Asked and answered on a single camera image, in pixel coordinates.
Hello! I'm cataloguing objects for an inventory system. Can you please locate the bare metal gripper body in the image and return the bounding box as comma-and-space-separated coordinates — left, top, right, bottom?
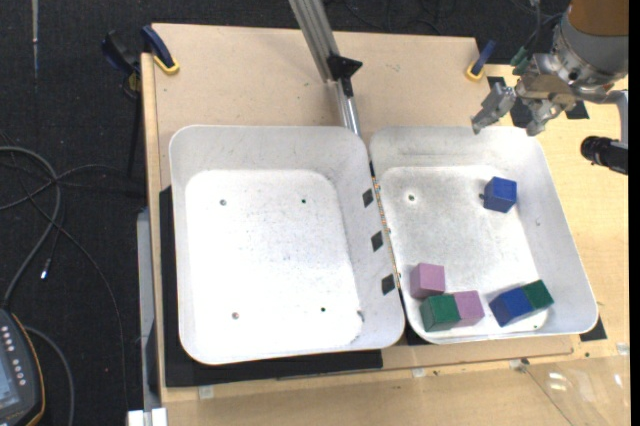
513, 52, 612, 111

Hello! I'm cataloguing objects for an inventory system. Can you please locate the blue cube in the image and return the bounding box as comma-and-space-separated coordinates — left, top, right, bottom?
482, 175, 519, 215
487, 286, 535, 328

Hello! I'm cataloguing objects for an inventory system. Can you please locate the white plastic tray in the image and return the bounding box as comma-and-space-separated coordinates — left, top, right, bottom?
168, 124, 406, 366
368, 124, 600, 345

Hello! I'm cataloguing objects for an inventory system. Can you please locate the green cube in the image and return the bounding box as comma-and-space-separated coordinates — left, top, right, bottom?
418, 293, 462, 333
521, 279, 556, 311

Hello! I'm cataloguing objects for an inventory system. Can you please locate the pink cube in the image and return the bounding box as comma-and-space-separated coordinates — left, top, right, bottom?
409, 262, 447, 300
452, 289, 486, 328

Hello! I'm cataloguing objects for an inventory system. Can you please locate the pale wood board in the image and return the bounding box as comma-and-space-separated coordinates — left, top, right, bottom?
150, 22, 575, 405

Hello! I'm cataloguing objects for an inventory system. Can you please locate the black cylinder on white bracket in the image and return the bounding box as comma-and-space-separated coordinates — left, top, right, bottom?
579, 89, 630, 176

